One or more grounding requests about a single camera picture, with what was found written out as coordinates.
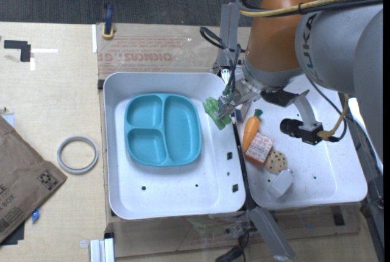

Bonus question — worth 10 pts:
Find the white plastic tray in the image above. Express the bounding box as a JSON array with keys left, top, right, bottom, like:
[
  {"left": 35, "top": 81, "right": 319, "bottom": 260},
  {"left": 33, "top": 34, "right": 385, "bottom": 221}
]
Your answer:
[
  {"left": 102, "top": 71, "right": 247, "bottom": 221},
  {"left": 234, "top": 72, "right": 369, "bottom": 211}
]

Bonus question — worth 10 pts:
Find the thin black rod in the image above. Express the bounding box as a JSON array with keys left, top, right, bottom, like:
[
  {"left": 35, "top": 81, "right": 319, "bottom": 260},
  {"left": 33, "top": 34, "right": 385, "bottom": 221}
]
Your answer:
[{"left": 232, "top": 121, "right": 251, "bottom": 210}]

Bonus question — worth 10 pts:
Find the black cylinder on white bracket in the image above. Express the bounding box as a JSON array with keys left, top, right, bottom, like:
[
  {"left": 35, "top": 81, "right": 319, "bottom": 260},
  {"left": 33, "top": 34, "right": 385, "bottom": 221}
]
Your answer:
[{"left": 279, "top": 92, "right": 324, "bottom": 146}]

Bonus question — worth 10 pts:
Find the white plastic packet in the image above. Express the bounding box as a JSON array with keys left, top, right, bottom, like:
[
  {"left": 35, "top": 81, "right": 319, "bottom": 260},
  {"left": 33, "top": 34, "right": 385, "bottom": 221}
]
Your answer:
[{"left": 267, "top": 169, "right": 294, "bottom": 199}]

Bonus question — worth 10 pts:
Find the green toy vegetable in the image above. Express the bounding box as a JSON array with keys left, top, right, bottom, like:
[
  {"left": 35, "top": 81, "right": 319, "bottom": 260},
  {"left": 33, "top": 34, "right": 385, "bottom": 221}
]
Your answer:
[{"left": 202, "top": 96, "right": 233, "bottom": 131}]

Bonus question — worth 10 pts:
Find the white ring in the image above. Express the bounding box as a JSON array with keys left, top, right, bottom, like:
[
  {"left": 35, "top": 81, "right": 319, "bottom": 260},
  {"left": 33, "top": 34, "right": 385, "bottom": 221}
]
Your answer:
[{"left": 56, "top": 135, "right": 99, "bottom": 175}]

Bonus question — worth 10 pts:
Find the blue and white small box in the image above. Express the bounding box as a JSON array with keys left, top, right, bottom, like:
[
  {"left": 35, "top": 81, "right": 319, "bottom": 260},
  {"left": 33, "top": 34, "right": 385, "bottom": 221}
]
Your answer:
[{"left": 235, "top": 107, "right": 249, "bottom": 122}]

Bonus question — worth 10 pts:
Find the brown cardboard board red print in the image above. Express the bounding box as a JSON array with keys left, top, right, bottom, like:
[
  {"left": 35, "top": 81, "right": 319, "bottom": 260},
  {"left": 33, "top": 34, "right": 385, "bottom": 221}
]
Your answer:
[{"left": 96, "top": 22, "right": 364, "bottom": 256}]

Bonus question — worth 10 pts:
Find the brown paper bag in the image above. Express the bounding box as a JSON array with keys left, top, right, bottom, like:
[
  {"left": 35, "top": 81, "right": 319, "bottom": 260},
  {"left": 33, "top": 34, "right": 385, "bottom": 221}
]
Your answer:
[{"left": 0, "top": 114, "right": 68, "bottom": 245}]

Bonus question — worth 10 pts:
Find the orange and white carton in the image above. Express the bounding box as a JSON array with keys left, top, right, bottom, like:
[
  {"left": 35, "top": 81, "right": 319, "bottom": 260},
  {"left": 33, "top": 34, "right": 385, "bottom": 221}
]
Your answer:
[{"left": 244, "top": 132, "right": 275, "bottom": 167}]

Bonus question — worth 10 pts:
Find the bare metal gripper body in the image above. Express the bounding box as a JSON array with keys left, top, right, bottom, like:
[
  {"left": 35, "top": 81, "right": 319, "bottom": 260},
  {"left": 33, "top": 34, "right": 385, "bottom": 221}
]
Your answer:
[{"left": 219, "top": 74, "right": 263, "bottom": 110}]

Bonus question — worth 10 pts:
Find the orange toy carrot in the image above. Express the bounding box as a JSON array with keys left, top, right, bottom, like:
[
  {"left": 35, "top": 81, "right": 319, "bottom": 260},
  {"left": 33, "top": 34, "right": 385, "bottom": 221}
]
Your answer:
[{"left": 241, "top": 108, "right": 264, "bottom": 154}]

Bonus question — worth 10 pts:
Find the blue divided plate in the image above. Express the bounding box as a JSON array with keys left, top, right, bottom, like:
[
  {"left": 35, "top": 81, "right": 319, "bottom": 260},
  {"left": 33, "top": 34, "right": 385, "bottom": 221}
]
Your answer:
[{"left": 123, "top": 93, "right": 203, "bottom": 168}]

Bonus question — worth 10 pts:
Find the beige dotted biscuit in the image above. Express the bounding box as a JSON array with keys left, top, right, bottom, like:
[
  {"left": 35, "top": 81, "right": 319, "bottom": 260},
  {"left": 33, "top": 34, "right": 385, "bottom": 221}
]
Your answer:
[{"left": 264, "top": 150, "right": 288, "bottom": 175}]

